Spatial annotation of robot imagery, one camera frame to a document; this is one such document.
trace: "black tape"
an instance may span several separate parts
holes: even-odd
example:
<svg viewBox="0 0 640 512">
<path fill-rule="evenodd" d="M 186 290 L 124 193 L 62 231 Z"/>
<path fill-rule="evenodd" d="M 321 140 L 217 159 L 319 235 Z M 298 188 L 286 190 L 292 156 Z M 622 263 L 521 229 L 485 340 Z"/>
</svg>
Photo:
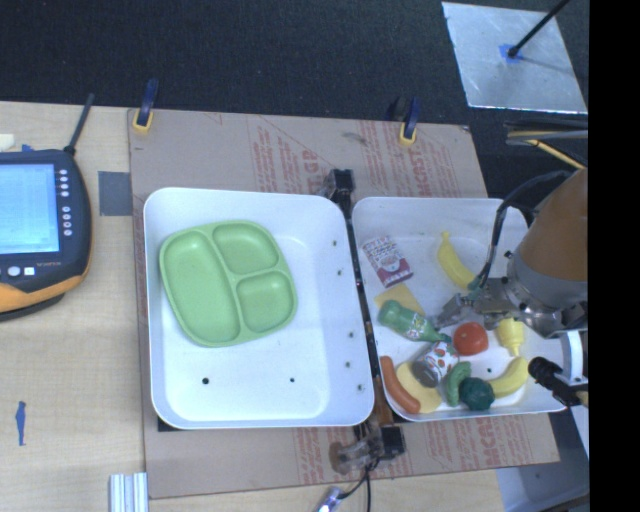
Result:
<svg viewBox="0 0 640 512">
<path fill-rule="evenodd" d="M 98 171 L 100 216 L 131 215 L 131 175 L 128 172 Z"/>
</svg>

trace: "toy food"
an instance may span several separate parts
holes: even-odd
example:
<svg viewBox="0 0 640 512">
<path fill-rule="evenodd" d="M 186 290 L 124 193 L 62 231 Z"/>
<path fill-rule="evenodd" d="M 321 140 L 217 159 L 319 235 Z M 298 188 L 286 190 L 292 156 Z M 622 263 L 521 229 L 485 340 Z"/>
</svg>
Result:
<svg viewBox="0 0 640 512">
<path fill-rule="evenodd" d="M 422 316 L 427 316 L 418 299 L 416 299 L 415 295 L 411 293 L 411 290 L 409 290 L 404 283 L 389 288 L 373 299 L 378 308 L 381 308 L 388 300 L 397 300 L 405 308 L 420 313 Z"/>
<path fill-rule="evenodd" d="M 402 387 L 420 402 L 419 412 L 421 414 L 435 411 L 442 403 L 442 396 L 437 389 L 424 387 L 418 379 L 413 376 L 409 362 L 402 363 L 398 366 L 396 375 Z"/>
<path fill-rule="evenodd" d="M 411 371 L 423 386 L 435 388 L 459 361 L 451 341 L 437 341 L 413 360 Z"/>
<path fill-rule="evenodd" d="M 380 369 L 382 370 L 384 387 L 389 395 L 408 413 L 418 414 L 420 402 L 402 386 L 396 375 L 393 360 L 389 356 L 380 357 Z"/>
<path fill-rule="evenodd" d="M 524 324 L 513 318 L 498 322 L 496 337 L 501 346 L 509 350 L 512 356 L 520 355 L 520 345 L 524 343 Z"/>
<path fill-rule="evenodd" d="M 478 322 L 466 322 L 453 333 L 453 346 L 462 356 L 472 356 L 489 348 L 489 336 Z"/>
<path fill-rule="evenodd" d="M 389 236 L 366 242 L 362 249 L 385 288 L 409 279 L 413 271 Z"/>
<path fill-rule="evenodd" d="M 405 308 L 397 300 L 388 300 L 382 305 L 378 321 L 412 341 L 440 341 L 448 337 L 439 333 L 420 313 Z"/>
<path fill-rule="evenodd" d="M 467 377 L 458 390 L 460 401 L 472 411 L 486 411 L 496 399 L 491 385 L 478 377 Z"/>
<path fill-rule="evenodd" d="M 449 278 L 460 288 L 467 290 L 469 284 L 475 279 L 471 270 L 463 265 L 449 240 L 449 232 L 442 232 L 442 241 L 438 247 L 438 262 Z"/>
<path fill-rule="evenodd" d="M 510 395 L 518 391 L 529 377 L 529 368 L 527 360 L 522 357 L 514 357 L 507 369 L 495 379 L 487 381 L 496 398 L 502 398 L 503 396 Z"/>
<path fill-rule="evenodd" d="M 458 388 L 460 387 L 460 383 L 467 377 L 471 377 L 471 363 L 469 361 L 460 361 L 447 375 L 444 381 L 444 389 L 447 403 L 451 407 L 455 407 L 460 403 L 460 392 Z"/>
</svg>

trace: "green bottle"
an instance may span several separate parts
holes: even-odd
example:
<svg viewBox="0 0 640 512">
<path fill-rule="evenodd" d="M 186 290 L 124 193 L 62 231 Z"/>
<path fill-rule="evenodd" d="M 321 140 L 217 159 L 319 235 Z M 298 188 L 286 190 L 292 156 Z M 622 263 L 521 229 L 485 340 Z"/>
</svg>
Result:
<svg viewBox="0 0 640 512">
<path fill-rule="evenodd" d="M 405 308 L 397 300 L 388 300 L 380 308 L 378 322 L 412 341 L 447 341 L 420 313 Z"/>
</svg>

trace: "cardboard sheet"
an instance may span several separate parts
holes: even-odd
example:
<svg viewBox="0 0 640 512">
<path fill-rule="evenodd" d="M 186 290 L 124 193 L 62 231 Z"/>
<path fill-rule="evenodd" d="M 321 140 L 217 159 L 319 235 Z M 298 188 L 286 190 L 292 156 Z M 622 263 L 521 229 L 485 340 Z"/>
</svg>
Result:
<svg viewBox="0 0 640 512">
<path fill-rule="evenodd" d="M 400 124 L 157 110 L 148 133 L 128 114 L 142 365 L 144 444 L 151 498 L 353 481 L 329 446 L 351 428 L 177 431 L 153 409 L 145 296 L 142 208 L 168 186 L 314 194 L 334 168 L 351 169 L 353 200 L 367 196 L 486 197 L 465 127 L 419 124 L 414 145 Z M 407 452 L 372 478 L 396 478 L 556 462 L 546 414 L 402 425 Z"/>
</svg>

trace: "screen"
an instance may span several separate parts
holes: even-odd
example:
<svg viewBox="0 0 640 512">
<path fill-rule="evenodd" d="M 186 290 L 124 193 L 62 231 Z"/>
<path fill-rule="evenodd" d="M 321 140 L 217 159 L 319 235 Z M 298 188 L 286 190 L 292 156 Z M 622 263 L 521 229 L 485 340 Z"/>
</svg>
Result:
<svg viewBox="0 0 640 512">
<path fill-rule="evenodd" d="M 53 164 L 0 165 L 0 254 L 59 250 Z"/>
</svg>

